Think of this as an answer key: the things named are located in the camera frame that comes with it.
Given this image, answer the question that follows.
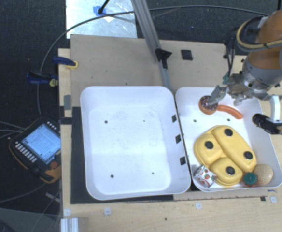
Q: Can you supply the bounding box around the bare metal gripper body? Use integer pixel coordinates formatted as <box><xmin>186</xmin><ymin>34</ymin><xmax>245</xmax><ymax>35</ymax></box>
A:
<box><xmin>226</xmin><ymin>72</ymin><xmax>277</xmax><ymax>101</ymax></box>

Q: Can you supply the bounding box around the yellow divided plate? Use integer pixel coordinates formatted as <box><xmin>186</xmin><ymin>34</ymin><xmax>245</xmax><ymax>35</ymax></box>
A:
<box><xmin>193</xmin><ymin>125</ymin><xmax>258</xmax><ymax>188</ymax></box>

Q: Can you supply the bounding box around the white can with strawberry print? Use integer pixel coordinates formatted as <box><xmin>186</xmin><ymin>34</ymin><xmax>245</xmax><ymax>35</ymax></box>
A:
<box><xmin>192</xmin><ymin>165</ymin><xmax>218</xmax><ymax>188</ymax></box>

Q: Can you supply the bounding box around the brown chocolate doughnut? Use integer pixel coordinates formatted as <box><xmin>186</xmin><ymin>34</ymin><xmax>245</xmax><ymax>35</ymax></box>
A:
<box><xmin>198</xmin><ymin>95</ymin><xmax>220</xmax><ymax>116</ymax></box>

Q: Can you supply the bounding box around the brown cardboard board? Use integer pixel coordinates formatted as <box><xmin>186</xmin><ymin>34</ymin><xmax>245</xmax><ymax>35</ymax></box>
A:
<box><xmin>70</xmin><ymin>33</ymin><xmax>277</xmax><ymax>205</ymax></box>

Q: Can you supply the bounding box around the white plastic tray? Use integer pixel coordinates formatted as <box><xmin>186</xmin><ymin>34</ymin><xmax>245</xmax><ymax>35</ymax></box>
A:
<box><xmin>174</xmin><ymin>86</ymin><xmax>282</xmax><ymax>193</ymax></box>
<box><xmin>79</xmin><ymin>86</ymin><xmax>192</xmax><ymax>201</ymax></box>

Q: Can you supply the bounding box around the black cylinder on white bracket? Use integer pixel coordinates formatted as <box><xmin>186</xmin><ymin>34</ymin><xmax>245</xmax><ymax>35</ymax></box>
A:
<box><xmin>252</xmin><ymin>94</ymin><xmax>282</xmax><ymax>135</ymax></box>

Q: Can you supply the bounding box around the tan bread roll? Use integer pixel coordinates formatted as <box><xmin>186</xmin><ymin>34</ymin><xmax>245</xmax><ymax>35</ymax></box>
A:
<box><xmin>253</xmin><ymin>163</ymin><xmax>274</xmax><ymax>186</ymax></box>

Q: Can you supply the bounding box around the orange sausage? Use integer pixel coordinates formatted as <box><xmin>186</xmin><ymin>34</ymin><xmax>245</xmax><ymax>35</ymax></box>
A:
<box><xmin>217</xmin><ymin>104</ymin><xmax>244</xmax><ymax>120</ymax></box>

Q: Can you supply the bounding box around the orange fruit with green top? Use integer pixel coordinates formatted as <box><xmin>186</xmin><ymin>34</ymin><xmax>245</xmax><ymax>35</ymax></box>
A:
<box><xmin>242</xmin><ymin>172</ymin><xmax>259</xmax><ymax>188</ymax></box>

